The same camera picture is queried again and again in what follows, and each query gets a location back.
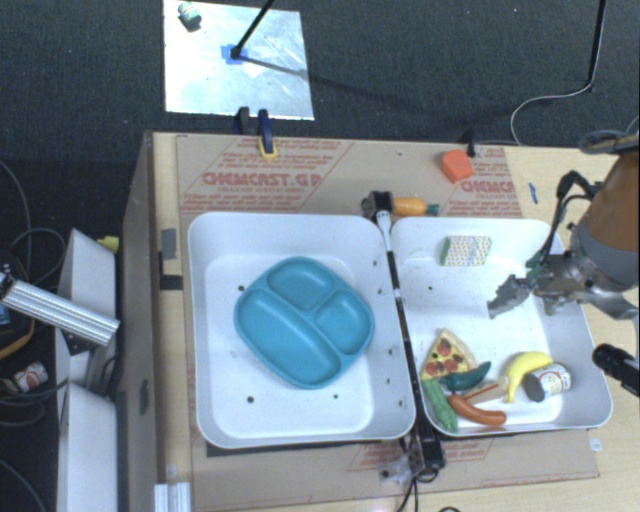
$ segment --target toy food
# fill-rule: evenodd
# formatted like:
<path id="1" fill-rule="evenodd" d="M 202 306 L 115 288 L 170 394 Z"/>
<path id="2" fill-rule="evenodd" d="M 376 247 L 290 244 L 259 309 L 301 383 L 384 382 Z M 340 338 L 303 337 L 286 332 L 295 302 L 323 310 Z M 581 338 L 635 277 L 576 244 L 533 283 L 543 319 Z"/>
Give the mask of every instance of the toy food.
<path id="1" fill-rule="evenodd" d="M 467 346 L 451 331 L 442 329 L 427 356 L 420 380 L 438 379 L 476 367 L 476 360 Z"/>
<path id="2" fill-rule="evenodd" d="M 503 425 L 507 421 L 507 415 L 504 412 L 478 409 L 456 393 L 452 393 L 449 396 L 448 402 L 457 414 L 474 423 L 498 426 Z"/>
<path id="3" fill-rule="evenodd" d="M 448 432 L 458 431 L 458 417 L 447 403 L 442 386 L 437 379 L 428 379 L 421 382 L 422 389 L 433 406 L 436 420 Z"/>
<path id="4" fill-rule="evenodd" d="M 466 372 L 455 372 L 440 379 L 447 386 L 449 391 L 465 391 L 477 386 L 487 375 L 491 368 L 491 362 L 482 363 L 477 368 Z"/>
<path id="5" fill-rule="evenodd" d="M 527 373 L 544 368 L 551 363 L 553 363 L 553 359 L 544 352 L 532 351 L 518 354 L 513 361 L 509 363 L 507 371 L 505 372 L 505 375 L 509 379 L 505 402 L 513 402 L 513 395 Z"/>
<path id="6" fill-rule="evenodd" d="M 507 393 L 508 385 L 509 379 L 502 375 L 498 377 L 497 380 L 484 382 L 478 387 L 470 389 L 467 393 L 464 393 L 462 397 L 470 404 L 489 402 L 496 398 L 502 398 Z"/>

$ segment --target green vegetable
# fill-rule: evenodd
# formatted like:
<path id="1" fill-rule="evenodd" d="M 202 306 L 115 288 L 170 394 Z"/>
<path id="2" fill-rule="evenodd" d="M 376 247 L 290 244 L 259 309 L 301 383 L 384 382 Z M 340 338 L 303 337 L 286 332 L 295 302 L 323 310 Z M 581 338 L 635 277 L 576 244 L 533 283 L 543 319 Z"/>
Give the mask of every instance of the green vegetable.
<path id="1" fill-rule="evenodd" d="M 421 381 L 422 389 L 433 406 L 436 414 L 436 420 L 440 426 L 448 432 L 458 431 L 458 416 L 447 402 L 444 396 L 442 386 L 437 379 L 428 379 Z"/>
<path id="2" fill-rule="evenodd" d="M 491 368 L 491 362 L 487 361 L 473 370 L 450 373 L 440 380 L 449 388 L 449 391 L 465 391 L 480 384 L 489 372 L 489 368 Z"/>

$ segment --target sponge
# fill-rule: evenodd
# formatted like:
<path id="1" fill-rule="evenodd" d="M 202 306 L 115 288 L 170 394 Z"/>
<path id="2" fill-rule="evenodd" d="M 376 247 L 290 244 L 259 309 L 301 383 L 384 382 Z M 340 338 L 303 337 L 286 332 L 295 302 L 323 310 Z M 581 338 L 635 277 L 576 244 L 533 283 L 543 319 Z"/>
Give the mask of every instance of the sponge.
<path id="1" fill-rule="evenodd" d="M 442 155 L 442 172 L 451 183 L 463 180 L 473 175 L 473 167 L 467 154 L 454 149 Z"/>
<path id="2" fill-rule="evenodd" d="M 444 239 L 440 264 L 447 267 L 483 265 L 490 247 L 488 236 L 448 236 Z"/>

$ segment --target metal rod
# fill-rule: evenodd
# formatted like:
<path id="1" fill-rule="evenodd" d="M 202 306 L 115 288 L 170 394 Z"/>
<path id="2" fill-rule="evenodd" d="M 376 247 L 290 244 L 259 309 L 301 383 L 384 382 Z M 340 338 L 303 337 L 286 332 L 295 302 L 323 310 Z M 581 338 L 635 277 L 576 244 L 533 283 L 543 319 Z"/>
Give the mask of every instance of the metal rod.
<path id="1" fill-rule="evenodd" d="M 115 318 L 91 311 L 24 281 L 13 281 L 0 304 L 59 327 L 65 333 L 78 336 L 96 346 L 106 347 L 120 325 Z"/>
<path id="2" fill-rule="evenodd" d="M 258 28 L 258 25 L 260 25 L 260 22 L 262 21 L 262 18 L 264 18 L 264 15 L 267 14 L 267 11 L 269 11 L 269 9 L 271 9 L 273 2 L 275 2 L 275 0 L 267 0 L 267 3 L 264 4 L 262 9 L 256 16 L 256 19 L 253 20 L 253 23 L 251 24 L 249 29 L 244 33 L 244 35 L 242 36 L 242 39 L 240 39 L 240 42 L 237 45 L 235 45 L 233 48 L 231 48 L 230 55 L 232 59 L 238 60 L 240 58 L 240 53 L 242 52 L 242 48 L 244 48 L 244 45 L 247 43 L 247 41 L 251 37 L 251 34 L 253 34 L 254 30 Z"/>
<path id="3" fill-rule="evenodd" d="M 587 85 L 592 84 L 596 74 L 596 67 L 598 65 L 598 57 L 600 54 L 600 46 L 602 39 L 602 27 L 604 26 L 604 13 L 607 7 L 607 0 L 600 0 L 598 5 L 598 17 L 596 19 L 596 30 L 593 35 L 593 46 L 591 47 L 591 62 L 589 64 L 589 77 L 587 78 Z"/>

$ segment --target orange sponge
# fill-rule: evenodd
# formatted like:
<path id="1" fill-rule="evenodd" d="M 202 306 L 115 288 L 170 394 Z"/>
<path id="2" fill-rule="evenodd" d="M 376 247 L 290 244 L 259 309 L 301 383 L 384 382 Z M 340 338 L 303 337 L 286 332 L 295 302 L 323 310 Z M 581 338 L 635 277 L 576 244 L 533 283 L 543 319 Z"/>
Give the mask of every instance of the orange sponge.
<path id="1" fill-rule="evenodd" d="M 456 183 L 473 175 L 473 167 L 464 151 L 454 149 L 442 156 L 442 172 L 451 183 Z"/>

